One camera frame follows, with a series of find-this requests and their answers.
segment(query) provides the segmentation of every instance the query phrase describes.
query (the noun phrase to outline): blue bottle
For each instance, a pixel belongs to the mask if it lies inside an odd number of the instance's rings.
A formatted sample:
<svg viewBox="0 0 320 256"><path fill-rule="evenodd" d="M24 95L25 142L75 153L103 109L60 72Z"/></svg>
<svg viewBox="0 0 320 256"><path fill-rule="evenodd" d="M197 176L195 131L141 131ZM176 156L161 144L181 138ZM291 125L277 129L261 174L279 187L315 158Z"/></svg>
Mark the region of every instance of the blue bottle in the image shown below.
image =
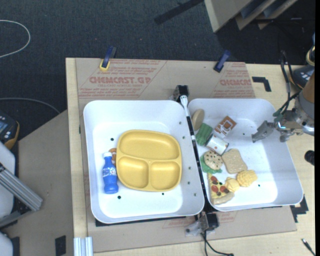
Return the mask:
<svg viewBox="0 0 320 256"><path fill-rule="evenodd" d="M117 170L115 165L112 163L112 153L106 152L103 154L104 158L104 166L102 169L102 177L104 182L104 192L106 194L114 194L118 192L118 184L117 184Z"/></svg>

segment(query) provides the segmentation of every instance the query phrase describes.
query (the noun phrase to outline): cardboard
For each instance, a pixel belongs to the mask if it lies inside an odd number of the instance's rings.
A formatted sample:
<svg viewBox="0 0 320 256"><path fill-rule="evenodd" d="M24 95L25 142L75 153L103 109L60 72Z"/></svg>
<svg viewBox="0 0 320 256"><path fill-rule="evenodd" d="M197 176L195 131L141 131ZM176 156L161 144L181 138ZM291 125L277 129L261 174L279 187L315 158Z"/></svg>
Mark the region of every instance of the cardboard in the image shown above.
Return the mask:
<svg viewBox="0 0 320 256"><path fill-rule="evenodd" d="M186 236L194 216L97 226L91 212L88 157L83 120L85 105L93 100L167 100L177 85L188 85L191 101L196 98L254 98L246 64L225 62L220 73L215 62L176 60L112 59L107 72L98 58L76 58L78 103L88 235L94 252L201 241ZM209 240L297 230L289 206L217 212L220 226Z"/></svg>

